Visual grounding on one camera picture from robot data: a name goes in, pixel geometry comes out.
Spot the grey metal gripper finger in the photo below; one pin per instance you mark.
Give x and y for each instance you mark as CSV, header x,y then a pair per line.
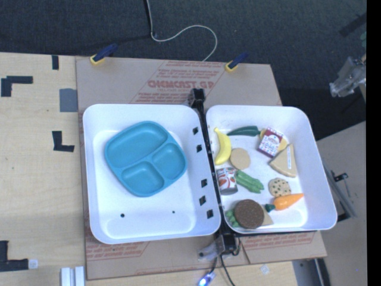
x,y
348,88
334,88

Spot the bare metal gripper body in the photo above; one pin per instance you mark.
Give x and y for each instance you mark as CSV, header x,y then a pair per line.
x,y
355,70

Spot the white plastic tray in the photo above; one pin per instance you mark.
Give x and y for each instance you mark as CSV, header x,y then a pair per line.
x,y
149,219
309,165

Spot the red and white carton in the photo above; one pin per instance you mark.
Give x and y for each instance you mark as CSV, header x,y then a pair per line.
x,y
270,142

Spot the tan triangular sandwich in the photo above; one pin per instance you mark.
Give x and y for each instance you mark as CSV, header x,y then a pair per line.
x,y
285,162

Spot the dark green pepper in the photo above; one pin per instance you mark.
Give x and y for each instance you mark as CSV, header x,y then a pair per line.
x,y
244,130

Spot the chocolate chip cookie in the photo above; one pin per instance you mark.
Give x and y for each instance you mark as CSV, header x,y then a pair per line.
x,y
279,187

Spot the round tan biscuit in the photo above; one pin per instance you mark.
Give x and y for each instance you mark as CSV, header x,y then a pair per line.
x,y
240,158

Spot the orange carrot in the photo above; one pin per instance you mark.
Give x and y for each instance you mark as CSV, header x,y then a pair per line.
x,y
287,201

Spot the yellow banana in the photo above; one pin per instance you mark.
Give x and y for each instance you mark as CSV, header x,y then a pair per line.
x,y
225,147

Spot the green beans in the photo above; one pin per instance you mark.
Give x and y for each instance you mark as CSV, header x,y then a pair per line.
x,y
249,182

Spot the thin black rod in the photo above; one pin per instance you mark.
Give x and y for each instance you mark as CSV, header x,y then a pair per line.
x,y
208,147

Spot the small can with tomato print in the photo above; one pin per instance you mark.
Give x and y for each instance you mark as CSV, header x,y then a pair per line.
x,y
226,181

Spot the tan toy food wedge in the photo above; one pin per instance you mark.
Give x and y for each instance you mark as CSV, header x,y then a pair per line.
x,y
268,220

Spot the brown burger patty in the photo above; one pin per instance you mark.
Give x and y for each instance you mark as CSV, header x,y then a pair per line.
x,y
249,214

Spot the green peas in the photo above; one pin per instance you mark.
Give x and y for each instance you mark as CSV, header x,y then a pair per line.
x,y
230,217

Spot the blue divided plate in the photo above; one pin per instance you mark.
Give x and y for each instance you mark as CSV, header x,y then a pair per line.
x,y
143,156

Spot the brown cardboard board red print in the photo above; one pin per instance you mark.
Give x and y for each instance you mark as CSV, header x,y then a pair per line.
x,y
125,82

